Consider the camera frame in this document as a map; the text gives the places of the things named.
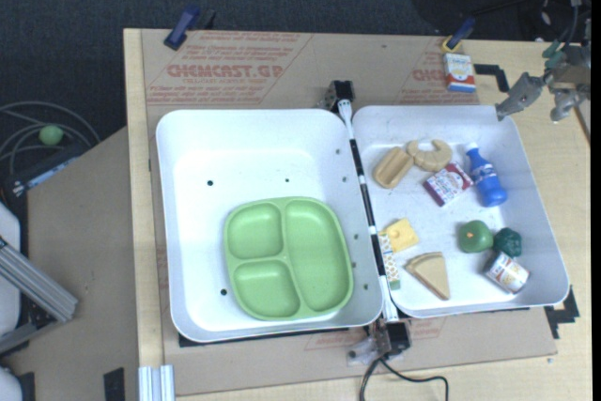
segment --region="light wood surface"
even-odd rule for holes
[[[124,45],[127,69],[128,123],[131,155],[131,199],[138,315],[140,365],[162,363],[159,287],[152,195],[148,173],[148,142],[141,31],[126,29]],[[497,64],[514,82],[523,71],[542,72],[545,45],[533,42],[464,41],[474,63]],[[493,77],[476,79],[481,103],[504,99]],[[561,122],[550,121],[552,97],[543,93],[527,111],[513,116],[518,125],[532,172],[545,203],[574,289],[580,317],[562,324],[558,354],[552,359],[489,362],[412,372],[414,377],[442,375],[448,378],[451,399],[578,400],[592,399],[591,314],[591,152],[576,114]],[[357,399],[361,379],[285,385],[236,392],[186,396],[193,400],[306,400]],[[441,383],[413,384],[392,375],[373,376],[368,399],[443,399]]]

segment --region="green divided plate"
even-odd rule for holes
[[[347,243],[334,212],[310,197],[281,197],[232,211],[223,231],[239,305],[264,320],[322,316],[353,290]]]

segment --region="toy pie slice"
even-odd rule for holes
[[[413,257],[405,269],[443,301],[449,300],[449,280],[442,253],[427,253]]]

